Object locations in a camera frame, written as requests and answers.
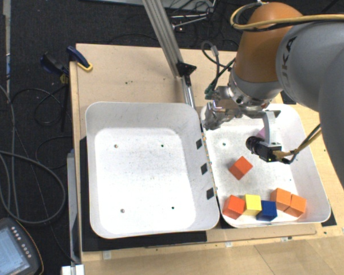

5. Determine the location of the black cylinder on white bracket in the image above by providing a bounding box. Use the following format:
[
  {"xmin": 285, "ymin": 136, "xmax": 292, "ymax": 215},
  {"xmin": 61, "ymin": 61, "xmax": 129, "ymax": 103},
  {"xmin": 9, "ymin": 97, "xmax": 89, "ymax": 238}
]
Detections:
[{"xmin": 245, "ymin": 109, "xmax": 283, "ymax": 163}]

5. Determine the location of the pale wood board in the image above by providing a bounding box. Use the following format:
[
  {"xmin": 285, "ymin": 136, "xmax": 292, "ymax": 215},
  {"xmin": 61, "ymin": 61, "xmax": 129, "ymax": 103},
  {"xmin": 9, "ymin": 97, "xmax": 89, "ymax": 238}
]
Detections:
[{"xmin": 75, "ymin": 43, "xmax": 344, "ymax": 262}]

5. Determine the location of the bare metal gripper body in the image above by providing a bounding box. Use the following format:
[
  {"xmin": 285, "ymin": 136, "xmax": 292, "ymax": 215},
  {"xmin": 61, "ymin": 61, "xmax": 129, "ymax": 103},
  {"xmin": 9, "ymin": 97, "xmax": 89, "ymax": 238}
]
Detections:
[{"xmin": 206, "ymin": 85, "xmax": 272, "ymax": 123}]

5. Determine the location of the orange cube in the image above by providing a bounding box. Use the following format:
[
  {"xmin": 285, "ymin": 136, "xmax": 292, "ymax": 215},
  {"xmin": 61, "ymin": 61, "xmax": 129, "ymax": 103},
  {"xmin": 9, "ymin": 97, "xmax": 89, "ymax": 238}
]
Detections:
[
  {"xmin": 284, "ymin": 194, "xmax": 307, "ymax": 218},
  {"xmin": 228, "ymin": 156, "xmax": 253, "ymax": 180},
  {"xmin": 269, "ymin": 187, "xmax": 292, "ymax": 212}
]

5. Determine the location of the yellow cube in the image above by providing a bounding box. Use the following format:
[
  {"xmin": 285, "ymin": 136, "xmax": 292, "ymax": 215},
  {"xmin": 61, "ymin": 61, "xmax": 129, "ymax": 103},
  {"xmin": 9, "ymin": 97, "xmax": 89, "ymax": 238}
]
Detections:
[{"xmin": 242, "ymin": 194, "xmax": 263, "ymax": 217}]

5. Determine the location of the blue cube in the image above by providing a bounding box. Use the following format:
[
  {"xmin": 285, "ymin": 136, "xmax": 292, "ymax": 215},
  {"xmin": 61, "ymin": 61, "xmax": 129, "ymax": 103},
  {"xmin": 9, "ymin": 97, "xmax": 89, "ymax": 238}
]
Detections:
[{"xmin": 256, "ymin": 200, "xmax": 278, "ymax": 222}]

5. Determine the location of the white plastic tray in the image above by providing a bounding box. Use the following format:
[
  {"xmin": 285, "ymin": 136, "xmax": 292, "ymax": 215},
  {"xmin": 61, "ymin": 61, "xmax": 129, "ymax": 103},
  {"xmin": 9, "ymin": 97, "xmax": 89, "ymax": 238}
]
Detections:
[
  {"xmin": 85, "ymin": 101, "xmax": 220, "ymax": 239},
  {"xmin": 200, "ymin": 103, "xmax": 332, "ymax": 229}
]

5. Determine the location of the red-orange cube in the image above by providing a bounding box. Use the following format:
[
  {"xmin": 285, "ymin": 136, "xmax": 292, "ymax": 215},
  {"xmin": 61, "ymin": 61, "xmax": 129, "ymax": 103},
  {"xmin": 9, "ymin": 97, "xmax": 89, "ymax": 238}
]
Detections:
[{"xmin": 222, "ymin": 194, "xmax": 246, "ymax": 220}]

